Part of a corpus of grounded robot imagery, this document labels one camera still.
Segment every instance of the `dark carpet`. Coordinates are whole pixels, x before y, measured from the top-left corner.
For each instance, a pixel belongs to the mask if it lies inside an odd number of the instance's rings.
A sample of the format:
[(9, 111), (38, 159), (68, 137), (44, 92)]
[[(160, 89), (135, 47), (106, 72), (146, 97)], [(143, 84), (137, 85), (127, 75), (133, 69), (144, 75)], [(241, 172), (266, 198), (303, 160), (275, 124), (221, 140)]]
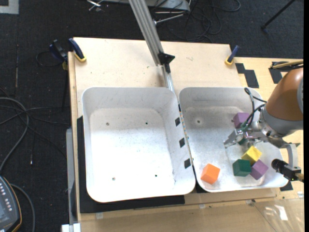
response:
[[(192, 13), (158, 24), (157, 30), (163, 41), (230, 44), (232, 49), (239, 45), (240, 57), (303, 58), (304, 0), (293, 2), (270, 23), (268, 33), (261, 31), (261, 26), (289, 1), (193, 0)], [(0, 6), (7, 5), (8, 0), (0, 0)], [(143, 39), (129, 5), (104, 2), (101, 11), (89, 11), (90, 7), (86, 0), (19, 0), (19, 14), (0, 14), (0, 97), (8, 95), (26, 109), (37, 108), (28, 111), (31, 119), (26, 136), (5, 163), (1, 175), (31, 197), (37, 232), (58, 232), (61, 224), (68, 223), (67, 166), (63, 154), (70, 101), (67, 97), (62, 111), (66, 73), (61, 65), (40, 66), (36, 56), (48, 51), (54, 39), (64, 48), (73, 36)], [(158, 8), (150, 10), (156, 20), (171, 16), (156, 14), (162, 11)], [(56, 63), (48, 53), (42, 54), (40, 61), (45, 65)], [(15, 111), (12, 107), (12, 102), (0, 100), (0, 162), (25, 129), (25, 114), (15, 116), (20, 108)], [(20, 231), (29, 232), (30, 205), (20, 192), (16, 193), (23, 213)]]

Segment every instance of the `toy block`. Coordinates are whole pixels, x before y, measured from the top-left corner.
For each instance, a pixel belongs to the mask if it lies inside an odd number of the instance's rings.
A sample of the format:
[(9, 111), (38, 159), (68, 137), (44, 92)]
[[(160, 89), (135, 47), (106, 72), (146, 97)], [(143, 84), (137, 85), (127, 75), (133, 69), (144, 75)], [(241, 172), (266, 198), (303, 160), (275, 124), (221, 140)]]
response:
[(248, 160), (250, 162), (250, 165), (252, 166), (253, 164), (255, 164), (255, 162), (257, 160), (259, 160), (259, 158), (261, 157), (262, 152), (259, 151), (257, 148), (255, 148), (254, 146), (251, 146), (246, 152), (245, 154), (242, 155), (241, 159), (243, 160)]
[(233, 118), (235, 128), (240, 128), (241, 124), (249, 117), (248, 113), (236, 113)]
[(267, 170), (268, 167), (261, 160), (258, 160), (255, 164), (253, 164), (250, 175), (254, 179), (258, 180), (266, 173)]
[(213, 184), (217, 181), (220, 168), (208, 163), (203, 169), (201, 180), (206, 181), (209, 184)]
[(233, 172), (235, 176), (246, 177), (251, 173), (251, 165), (248, 160), (238, 159), (233, 163)]

